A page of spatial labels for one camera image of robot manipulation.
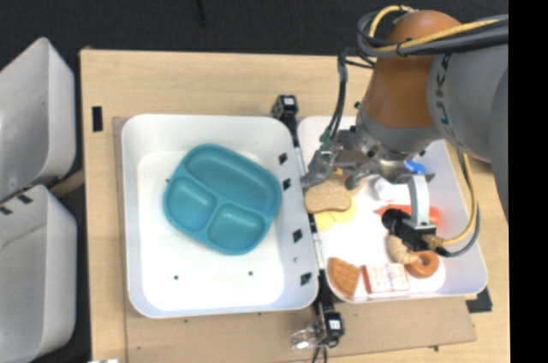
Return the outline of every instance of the orange object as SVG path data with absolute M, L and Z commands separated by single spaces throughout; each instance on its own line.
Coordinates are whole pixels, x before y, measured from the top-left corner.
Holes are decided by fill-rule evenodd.
M 377 213 L 382 216 L 386 212 L 386 210 L 389 210 L 389 209 L 397 209 L 397 210 L 406 212 L 407 214 L 411 213 L 411 205 L 388 205 L 388 206 L 383 206 L 382 208 L 377 209 Z M 434 206 L 430 206 L 428 217 L 429 217 L 429 220 L 432 223 L 438 225 L 439 220 L 440 220 L 439 209 L 434 207 Z
M 404 42 L 438 33 L 461 23 L 435 10 L 420 10 L 400 18 L 386 36 L 390 42 Z M 376 122 L 391 128 L 433 126 L 426 88 L 434 55 L 398 54 L 379 57 L 362 104 Z
M 411 276 L 425 278 L 431 277 L 436 273 L 436 270 L 439 267 L 439 257 L 437 253 L 431 250 L 413 253 L 419 255 L 419 260 L 411 264 L 405 264 L 405 269 Z

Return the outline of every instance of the cracker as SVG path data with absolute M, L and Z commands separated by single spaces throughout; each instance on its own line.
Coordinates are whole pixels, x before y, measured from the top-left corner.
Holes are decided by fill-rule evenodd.
M 324 211 L 347 211 L 352 206 L 352 196 L 344 186 L 344 177 L 333 174 L 329 179 L 310 187 L 305 194 L 307 211 L 316 214 Z
M 399 263 L 363 265 L 361 267 L 369 294 L 407 291 L 411 288 L 405 266 Z
M 330 257 L 327 262 L 327 274 L 331 284 L 338 291 L 348 298 L 354 296 L 360 280 L 360 267 L 343 259 Z

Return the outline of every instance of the white tray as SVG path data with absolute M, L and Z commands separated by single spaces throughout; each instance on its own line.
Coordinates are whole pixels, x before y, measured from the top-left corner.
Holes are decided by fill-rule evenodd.
M 310 116 L 302 120 L 298 127 L 299 141 L 305 166 L 312 160 L 319 147 L 319 137 L 331 118 L 328 116 Z M 345 116 L 341 128 L 349 128 L 355 124 L 355 118 Z M 460 234 L 469 219 L 467 207 L 455 178 L 447 148 L 442 140 L 430 144 L 423 157 L 417 157 L 416 162 L 423 164 L 427 172 L 435 173 L 428 183 L 430 205 L 439 209 L 441 221 L 438 225 L 438 235 L 450 237 Z M 384 182 L 378 176 L 370 176 L 364 188 L 355 196 L 356 216 L 347 223 L 337 223 L 319 233 L 322 252 L 327 262 L 329 257 L 338 257 L 357 266 L 391 263 L 386 248 L 387 229 L 380 221 L 378 208 L 388 205 L 390 200 L 397 199 L 399 204 L 409 204 L 407 186 L 390 186 L 384 182 L 383 194 L 379 197 L 374 182 Z M 457 250 L 466 244 L 468 238 L 460 244 L 448 247 Z M 361 303 L 381 301 L 394 298 L 434 297 L 444 295 L 475 295 L 486 285 L 487 273 L 480 246 L 476 242 L 461 256 L 447 259 L 441 258 L 438 271 L 427 279 L 417 279 L 409 276 L 410 290 L 398 293 L 371 294 L 366 292 L 363 277 L 360 276 L 358 289 L 353 298 L 348 298 L 337 289 L 333 292 L 344 301 Z
M 296 309 L 313 302 L 318 268 L 299 161 L 280 121 L 140 115 L 123 124 L 116 143 L 128 296 L 139 312 L 168 318 Z M 173 227 L 164 215 L 167 180 L 188 151 L 205 143 L 250 158 L 280 184 L 290 179 L 274 223 L 250 253 L 233 256 L 213 250 Z M 287 160 L 280 164 L 283 153 Z

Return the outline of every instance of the red object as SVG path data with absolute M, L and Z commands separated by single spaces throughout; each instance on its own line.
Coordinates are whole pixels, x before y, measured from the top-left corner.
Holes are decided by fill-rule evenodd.
M 383 206 L 382 208 L 377 209 L 377 213 L 382 216 L 386 212 L 386 210 L 389 210 L 389 209 L 397 209 L 397 210 L 400 210 L 400 211 L 404 211 L 407 214 L 411 213 L 411 205 L 388 205 L 388 206 Z M 429 217 L 429 219 L 432 223 L 438 225 L 439 220 L 440 220 L 439 209 L 435 208 L 434 206 L 430 206 L 430 212 L 429 212 L 428 217 Z

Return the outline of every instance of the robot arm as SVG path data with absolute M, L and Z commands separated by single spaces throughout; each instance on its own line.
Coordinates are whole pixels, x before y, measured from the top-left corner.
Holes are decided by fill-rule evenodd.
M 400 17 L 386 39 L 375 38 L 381 20 L 393 14 Z M 427 209 L 423 184 L 433 174 L 420 172 L 412 159 L 445 138 L 462 155 L 463 168 L 466 154 L 492 164 L 508 218 L 508 16 L 461 24 L 437 11 L 390 6 L 359 20 L 357 44 L 338 58 L 337 107 L 303 187 L 337 169 L 347 177 L 348 189 L 371 174 L 407 183 L 413 215 L 392 212 L 384 224 L 413 250 L 439 250 L 444 241 L 436 238 L 422 211 Z M 339 130 L 347 56 L 356 54 L 374 71 L 355 126 Z

